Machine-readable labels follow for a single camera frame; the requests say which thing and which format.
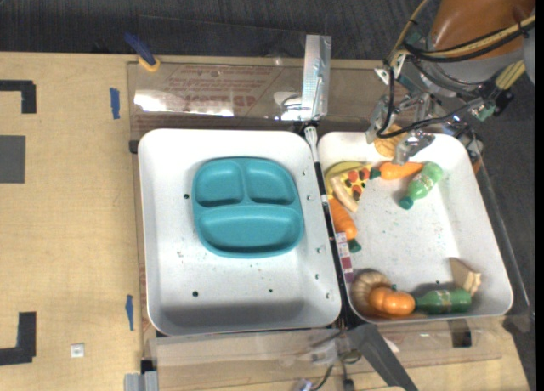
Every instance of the blue plate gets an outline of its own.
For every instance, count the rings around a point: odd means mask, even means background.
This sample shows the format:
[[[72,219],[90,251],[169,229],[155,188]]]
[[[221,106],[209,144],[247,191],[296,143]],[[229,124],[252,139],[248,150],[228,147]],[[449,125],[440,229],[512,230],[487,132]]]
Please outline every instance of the blue plate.
[[[193,179],[193,213],[202,244],[231,258],[265,258],[302,239],[297,187],[280,164],[263,158],[209,161]]]

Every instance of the orange pumpkin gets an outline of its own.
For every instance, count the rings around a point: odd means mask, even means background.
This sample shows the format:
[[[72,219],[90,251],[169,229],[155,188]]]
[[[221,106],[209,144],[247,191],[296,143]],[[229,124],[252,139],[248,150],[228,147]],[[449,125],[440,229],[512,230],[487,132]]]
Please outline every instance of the orange pumpkin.
[[[416,308],[416,300],[410,293],[397,292],[387,286],[374,288],[368,303],[378,311],[397,316],[409,315]]]

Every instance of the green bottle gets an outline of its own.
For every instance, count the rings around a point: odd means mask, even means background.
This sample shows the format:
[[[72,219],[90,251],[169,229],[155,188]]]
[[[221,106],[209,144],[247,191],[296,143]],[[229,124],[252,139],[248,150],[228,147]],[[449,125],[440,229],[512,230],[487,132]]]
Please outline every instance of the green bottle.
[[[442,179],[442,167],[435,162],[429,161],[425,163],[422,171],[418,173],[413,180],[408,184],[408,190],[399,205],[405,210],[409,210],[416,199],[422,199],[428,192]]]
[[[472,304],[470,293],[462,288],[432,290],[422,297],[415,297],[416,311],[427,314],[465,313]]]

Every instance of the black floor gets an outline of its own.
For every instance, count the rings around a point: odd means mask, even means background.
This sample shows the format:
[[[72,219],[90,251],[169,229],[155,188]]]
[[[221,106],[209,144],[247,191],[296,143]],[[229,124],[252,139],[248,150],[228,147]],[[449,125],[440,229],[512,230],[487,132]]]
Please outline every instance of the black floor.
[[[0,5],[0,50],[132,53],[125,31],[142,16],[330,34],[339,59],[382,59],[422,0],[6,0]],[[515,100],[478,126],[528,299],[530,314],[508,326],[530,386],[536,389],[535,88],[524,76]]]

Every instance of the orange carrot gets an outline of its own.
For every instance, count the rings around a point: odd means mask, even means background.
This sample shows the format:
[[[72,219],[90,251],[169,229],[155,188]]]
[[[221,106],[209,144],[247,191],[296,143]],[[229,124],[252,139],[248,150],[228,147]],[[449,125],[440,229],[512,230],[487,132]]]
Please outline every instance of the orange carrot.
[[[329,198],[329,208],[331,209],[332,224],[336,232],[343,232],[348,239],[348,246],[351,252],[360,251],[360,244],[355,237],[357,236],[357,228],[353,219],[349,216],[348,210],[336,198]]]
[[[373,174],[373,178],[381,176],[383,179],[399,179],[418,173],[425,166],[423,163],[407,161],[405,164],[393,164],[391,161],[384,162]]]

